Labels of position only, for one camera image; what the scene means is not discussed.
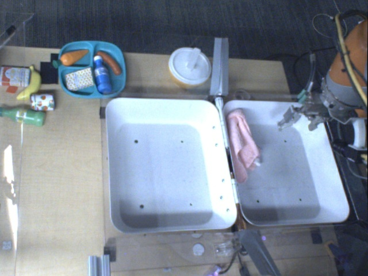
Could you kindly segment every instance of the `blue bottle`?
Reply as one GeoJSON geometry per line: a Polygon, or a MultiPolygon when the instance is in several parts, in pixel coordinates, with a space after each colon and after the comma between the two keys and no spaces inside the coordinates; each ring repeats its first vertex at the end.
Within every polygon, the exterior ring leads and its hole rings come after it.
{"type": "Polygon", "coordinates": [[[94,75],[98,92],[110,94],[112,92],[108,69],[103,65],[102,57],[99,55],[93,58],[95,69],[94,75]]]}

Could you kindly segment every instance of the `toy carrot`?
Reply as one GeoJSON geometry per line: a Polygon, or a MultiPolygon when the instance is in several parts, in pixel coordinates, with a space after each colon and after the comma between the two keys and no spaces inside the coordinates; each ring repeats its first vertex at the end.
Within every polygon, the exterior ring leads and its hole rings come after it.
{"type": "Polygon", "coordinates": [[[88,52],[89,52],[88,49],[66,52],[62,54],[59,60],[54,60],[52,62],[52,65],[55,68],[58,68],[61,64],[64,66],[71,66],[74,63],[76,63],[79,59],[83,58],[88,52]]]}

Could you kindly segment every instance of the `metal bracket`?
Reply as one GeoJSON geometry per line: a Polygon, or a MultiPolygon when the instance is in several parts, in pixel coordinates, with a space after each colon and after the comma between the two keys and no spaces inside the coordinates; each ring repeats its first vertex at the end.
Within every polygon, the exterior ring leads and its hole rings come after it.
{"type": "Polygon", "coordinates": [[[267,247],[256,230],[238,232],[240,244],[246,249],[261,275],[281,276],[267,247]]]}
{"type": "Polygon", "coordinates": [[[88,276],[110,276],[110,256],[88,257],[88,276]]]}
{"type": "Polygon", "coordinates": [[[231,186],[232,186],[232,191],[234,193],[235,203],[238,204],[240,199],[239,199],[239,192],[237,190],[237,183],[235,179],[231,179],[231,186]]]}
{"type": "Polygon", "coordinates": [[[209,95],[226,96],[229,94],[229,41],[227,38],[215,38],[213,48],[212,77],[209,95]]]}

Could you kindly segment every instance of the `white sink basin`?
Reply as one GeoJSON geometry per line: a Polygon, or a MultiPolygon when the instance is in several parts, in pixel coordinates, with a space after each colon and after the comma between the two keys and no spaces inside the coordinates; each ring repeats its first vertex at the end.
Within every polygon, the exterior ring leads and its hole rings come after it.
{"type": "Polygon", "coordinates": [[[122,232],[224,229],[236,219],[217,109],[117,98],[106,107],[110,211],[122,232]]]}
{"type": "MultiPolygon", "coordinates": [[[[242,108],[262,164],[237,186],[258,226],[344,221],[349,206],[325,127],[302,117],[278,130],[288,102],[230,101],[242,108]]],[[[210,102],[116,98],[106,107],[110,214],[121,232],[225,229],[236,219],[220,118],[210,102]]]]}
{"type": "Polygon", "coordinates": [[[225,115],[243,109],[261,150],[262,164],[238,185],[243,216],[258,226],[342,222],[350,210],[325,127],[311,132],[301,117],[280,132],[277,122],[290,106],[272,101],[225,105],[225,115]]]}

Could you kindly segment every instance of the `yellow cup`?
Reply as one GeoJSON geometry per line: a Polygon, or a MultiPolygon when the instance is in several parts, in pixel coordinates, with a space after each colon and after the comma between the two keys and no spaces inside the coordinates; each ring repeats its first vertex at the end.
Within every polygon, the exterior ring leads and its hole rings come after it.
{"type": "Polygon", "coordinates": [[[168,61],[171,78],[180,87],[190,89],[203,85],[211,75],[211,63],[198,48],[175,50],[168,61]]]}

